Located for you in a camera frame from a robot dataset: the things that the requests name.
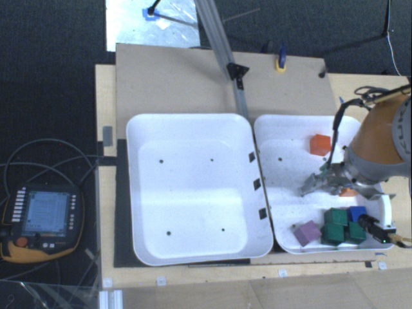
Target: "black clamp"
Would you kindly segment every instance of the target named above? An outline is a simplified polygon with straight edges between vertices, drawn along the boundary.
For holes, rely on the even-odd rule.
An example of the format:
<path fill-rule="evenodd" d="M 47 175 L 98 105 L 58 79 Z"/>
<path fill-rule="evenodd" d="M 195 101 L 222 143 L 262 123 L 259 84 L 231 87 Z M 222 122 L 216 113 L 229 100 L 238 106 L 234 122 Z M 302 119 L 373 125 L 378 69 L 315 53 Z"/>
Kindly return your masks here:
<path fill-rule="evenodd" d="M 238 89 L 244 90 L 242 78 L 247 73 L 247 71 L 249 71 L 249 68 L 247 66 L 242 66 L 232 62 L 228 63 L 226 67 L 227 71 L 229 72 L 230 79 L 236 79 L 236 85 L 238 86 Z"/>

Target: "empty white tray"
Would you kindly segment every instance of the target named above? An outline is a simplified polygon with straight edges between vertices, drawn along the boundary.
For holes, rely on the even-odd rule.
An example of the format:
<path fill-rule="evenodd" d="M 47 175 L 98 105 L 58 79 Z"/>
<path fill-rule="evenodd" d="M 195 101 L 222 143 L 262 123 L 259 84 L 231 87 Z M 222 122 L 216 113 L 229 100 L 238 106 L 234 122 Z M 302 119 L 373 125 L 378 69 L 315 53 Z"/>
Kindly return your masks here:
<path fill-rule="evenodd" d="M 250 124 L 235 114 L 127 124 L 133 247 L 146 265 L 264 256 L 273 233 Z"/>
<path fill-rule="evenodd" d="M 256 145 L 264 177 L 265 188 L 272 213 L 274 231 L 279 245 L 287 252 L 329 252 L 333 250 L 387 249 L 392 244 L 381 244 L 367 234 L 360 245 L 342 243 L 338 247 L 323 245 L 320 239 L 302 247 L 293 231 L 313 220 L 320 228 L 324 225 L 323 214 L 331 207 L 347 208 L 365 206 L 369 215 L 380 218 L 377 200 L 367 200 L 360 194 L 355 197 L 339 197 L 318 190 L 301 197 L 299 188 L 312 174 L 319 174 L 325 158 L 310 154 L 309 142 L 316 134 L 332 138 L 333 117 L 263 115 L 255 124 Z M 343 146 L 349 145 L 360 124 L 351 117 L 343 117 L 339 127 L 339 139 L 332 162 L 341 162 Z"/>

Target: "metal plate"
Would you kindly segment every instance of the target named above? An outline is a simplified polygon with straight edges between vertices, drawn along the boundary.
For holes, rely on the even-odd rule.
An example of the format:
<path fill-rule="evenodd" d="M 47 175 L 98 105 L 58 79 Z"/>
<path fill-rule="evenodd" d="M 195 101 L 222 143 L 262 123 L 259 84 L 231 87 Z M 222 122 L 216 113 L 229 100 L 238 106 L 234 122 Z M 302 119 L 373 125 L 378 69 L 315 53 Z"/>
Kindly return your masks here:
<path fill-rule="evenodd" d="M 200 46 L 198 20 L 193 0 L 161 0 L 154 17 L 145 17 L 156 0 L 106 0 L 107 50 L 116 43 L 150 46 Z"/>

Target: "emergency stop button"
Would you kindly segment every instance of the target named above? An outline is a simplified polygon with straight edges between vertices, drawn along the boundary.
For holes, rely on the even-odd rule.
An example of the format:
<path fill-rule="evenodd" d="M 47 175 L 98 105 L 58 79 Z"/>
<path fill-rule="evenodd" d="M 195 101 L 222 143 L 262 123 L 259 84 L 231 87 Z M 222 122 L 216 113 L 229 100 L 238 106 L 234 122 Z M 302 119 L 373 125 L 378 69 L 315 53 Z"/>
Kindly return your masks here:
<path fill-rule="evenodd" d="M 26 237 L 18 237 L 17 240 L 15 241 L 15 244 L 18 247 L 26 247 L 27 243 L 28 243 L 28 240 Z"/>

